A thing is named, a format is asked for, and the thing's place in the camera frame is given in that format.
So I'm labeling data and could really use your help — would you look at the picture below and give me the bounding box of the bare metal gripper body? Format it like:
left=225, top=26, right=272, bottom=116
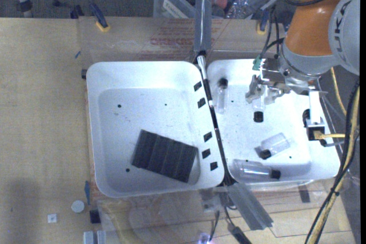
left=260, top=64, right=329, bottom=95

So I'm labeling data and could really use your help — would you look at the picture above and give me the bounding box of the clear plastic bottle black cap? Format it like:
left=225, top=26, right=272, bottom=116
left=212, top=77, right=230, bottom=115
left=252, top=89, right=270, bottom=123
left=232, top=158, right=282, bottom=181
left=258, top=132, right=293, bottom=160

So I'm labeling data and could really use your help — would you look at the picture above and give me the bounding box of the white plastic tray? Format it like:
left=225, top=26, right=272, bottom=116
left=85, top=61, right=225, bottom=199
left=206, top=58, right=342, bottom=184

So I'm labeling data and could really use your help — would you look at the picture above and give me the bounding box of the black ridged rectangular block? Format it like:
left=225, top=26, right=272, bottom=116
left=130, top=129, right=199, bottom=184

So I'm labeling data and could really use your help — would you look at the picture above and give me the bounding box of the small white cylinder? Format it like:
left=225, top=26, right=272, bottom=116
left=70, top=199, right=86, bottom=214

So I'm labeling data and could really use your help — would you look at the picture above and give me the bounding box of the black cylinder on white bracket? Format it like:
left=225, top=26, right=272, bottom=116
left=302, top=89, right=327, bottom=141

